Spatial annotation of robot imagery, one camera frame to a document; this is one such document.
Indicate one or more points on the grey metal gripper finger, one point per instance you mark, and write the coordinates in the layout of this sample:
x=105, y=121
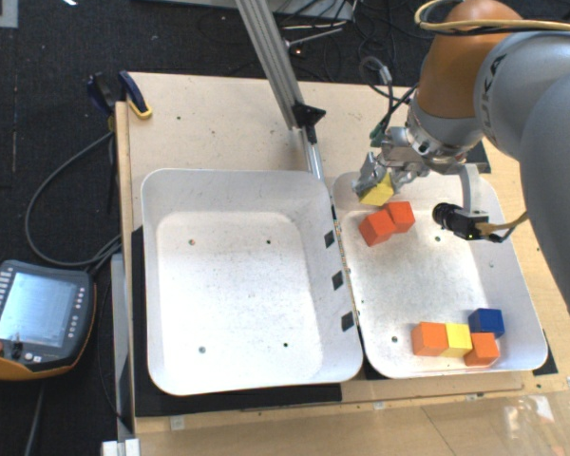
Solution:
x=404, y=177
x=368, y=176

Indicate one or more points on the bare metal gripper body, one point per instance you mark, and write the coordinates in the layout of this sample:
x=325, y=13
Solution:
x=404, y=152

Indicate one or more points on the yellow cube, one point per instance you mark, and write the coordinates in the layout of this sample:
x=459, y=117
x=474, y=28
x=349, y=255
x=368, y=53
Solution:
x=377, y=196
x=458, y=340

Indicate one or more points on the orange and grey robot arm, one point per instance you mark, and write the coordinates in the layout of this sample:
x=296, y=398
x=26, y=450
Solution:
x=527, y=93

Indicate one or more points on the orange cube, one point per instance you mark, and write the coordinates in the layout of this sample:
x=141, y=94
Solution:
x=377, y=230
x=482, y=350
x=428, y=339
x=403, y=215

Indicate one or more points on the white plastic tray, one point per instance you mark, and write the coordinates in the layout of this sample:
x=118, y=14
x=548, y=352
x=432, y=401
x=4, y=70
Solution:
x=423, y=283
x=237, y=292

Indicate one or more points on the pale wood board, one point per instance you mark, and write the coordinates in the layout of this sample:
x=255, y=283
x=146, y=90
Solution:
x=218, y=126

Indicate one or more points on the blue cube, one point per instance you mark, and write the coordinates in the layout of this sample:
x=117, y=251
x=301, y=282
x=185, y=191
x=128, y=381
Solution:
x=487, y=322

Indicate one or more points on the black cylinder on white bracket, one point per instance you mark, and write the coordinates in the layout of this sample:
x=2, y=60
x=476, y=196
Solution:
x=461, y=223

